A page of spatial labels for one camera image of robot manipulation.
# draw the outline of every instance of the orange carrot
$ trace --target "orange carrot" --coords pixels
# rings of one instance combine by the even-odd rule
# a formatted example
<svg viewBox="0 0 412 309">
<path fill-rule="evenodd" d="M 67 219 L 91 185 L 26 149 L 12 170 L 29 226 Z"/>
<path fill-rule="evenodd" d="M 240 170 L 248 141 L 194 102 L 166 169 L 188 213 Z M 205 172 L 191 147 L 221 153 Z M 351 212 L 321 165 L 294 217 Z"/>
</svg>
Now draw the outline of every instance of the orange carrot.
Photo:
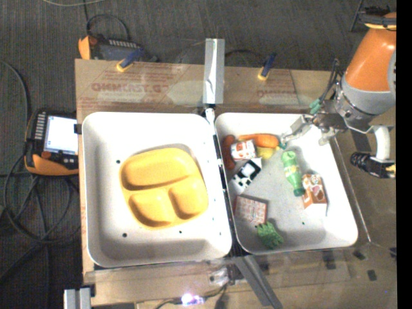
<svg viewBox="0 0 412 309">
<path fill-rule="evenodd" d="M 279 140 L 277 139 L 277 137 L 271 134 L 240 135 L 239 140 L 241 141 L 253 140 L 255 145 L 258 147 L 275 148 L 279 145 Z"/>
<path fill-rule="evenodd" d="M 221 145 L 221 154 L 223 158 L 223 164 L 227 169 L 233 169 L 236 166 L 236 164 L 234 163 L 232 159 L 232 155 L 230 154 L 230 147 L 233 143 L 234 143 L 234 136 L 227 135 Z"/>
</svg>

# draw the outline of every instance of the white screen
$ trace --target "white screen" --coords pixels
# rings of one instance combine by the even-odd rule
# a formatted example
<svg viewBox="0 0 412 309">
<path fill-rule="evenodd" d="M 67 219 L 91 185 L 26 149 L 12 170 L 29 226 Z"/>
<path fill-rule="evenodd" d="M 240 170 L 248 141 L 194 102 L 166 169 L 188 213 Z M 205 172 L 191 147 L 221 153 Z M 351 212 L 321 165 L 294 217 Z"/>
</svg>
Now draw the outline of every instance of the white screen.
<svg viewBox="0 0 412 309">
<path fill-rule="evenodd" d="M 77 155 L 78 142 L 75 119 L 48 116 L 44 150 Z"/>
</svg>

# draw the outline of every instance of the toy bottle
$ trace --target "toy bottle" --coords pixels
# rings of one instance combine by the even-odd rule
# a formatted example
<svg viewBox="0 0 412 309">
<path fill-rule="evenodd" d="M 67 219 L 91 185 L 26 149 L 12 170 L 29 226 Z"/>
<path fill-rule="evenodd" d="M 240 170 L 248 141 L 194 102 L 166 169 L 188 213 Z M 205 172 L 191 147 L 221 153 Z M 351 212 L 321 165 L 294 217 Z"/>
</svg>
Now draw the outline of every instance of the toy bottle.
<svg viewBox="0 0 412 309">
<path fill-rule="evenodd" d="M 302 173 L 297 164 L 296 154 L 293 151 L 285 151 L 282 154 L 282 162 L 286 179 L 294 188 L 294 195 L 297 197 L 302 196 L 304 194 Z"/>
</svg>

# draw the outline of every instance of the black floor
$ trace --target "black floor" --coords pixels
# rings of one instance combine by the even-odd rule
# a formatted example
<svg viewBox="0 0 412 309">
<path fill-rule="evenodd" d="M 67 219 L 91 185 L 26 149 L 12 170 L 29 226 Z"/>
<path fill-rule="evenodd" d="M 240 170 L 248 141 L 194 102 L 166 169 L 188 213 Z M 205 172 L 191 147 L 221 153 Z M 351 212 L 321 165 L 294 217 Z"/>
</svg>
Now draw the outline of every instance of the black floor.
<svg viewBox="0 0 412 309">
<path fill-rule="evenodd" d="M 2 192 L 5 175 L 23 153 L 26 127 L 24 90 L 10 66 L 25 83 L 30 111 L 44 106 L 75 111 L 77 41 L 86 35 L 86 21 L 95 15 L 121 19 L 131 39 L 145 48 L 145 59 L 171 63 L 202 64 L 199 43 L 215 37 L 225 39 L 228 52 L 241 52 L 230 55 L 227 65 L 259 66 L 260 57 L 276 52 L 275 68 L 329 70 L 334 58 L 344 68 L 366 31 L 361 24 L 349 31 L 359 0 L 106 0 L 86 8 L 51 2 L 67 5 L 82 0 L 0 0 Z M 364 0 L 363 6 L 395 11 L 397 0 Z M 92 31 L 126 39 L 113 17 L 99 17 Z M 16 171 L 24 171 L 22 164 Z M 30 235 L 11 227 L 6 214 L 1 217 L 0 308 L 47 308 L 47 302 L 50 308 L 62 308 L 64 289 L 81 286 L 76 177 L 71 183 L 74 186 L 64 179 L 39 180 L 18 225 Z M 8 182 L 6 203 L 13 214 L 29 186 L 25 174 Z M 46 247 L 32 239 L 43 234 L 37 197 L 46 229 L 58 222 L 71 199 L 64 219 L 49 235 L 62 240 L 59 244 Z M 32 253 L 34 245 L 37 251 Z M 20 261 L 25 253 L 29 255 Z"/>
</svg>

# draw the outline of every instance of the yellow plate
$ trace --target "yellow plate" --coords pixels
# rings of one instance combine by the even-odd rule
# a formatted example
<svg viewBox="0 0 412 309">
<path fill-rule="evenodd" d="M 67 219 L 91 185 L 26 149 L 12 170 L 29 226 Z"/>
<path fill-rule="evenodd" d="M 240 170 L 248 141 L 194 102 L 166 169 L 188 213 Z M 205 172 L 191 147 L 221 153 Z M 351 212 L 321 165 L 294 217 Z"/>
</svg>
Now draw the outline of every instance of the yellow plate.
<svg viewBox="0 0 412 309">
<path fill-rule="evenodd" d="M 120 185 L 136 220 L 148 229 L 189 221 L 206 211 L 209 197 L 192 156 L 174 147 L 128 158 L 120 167 Z"/>
</svg>

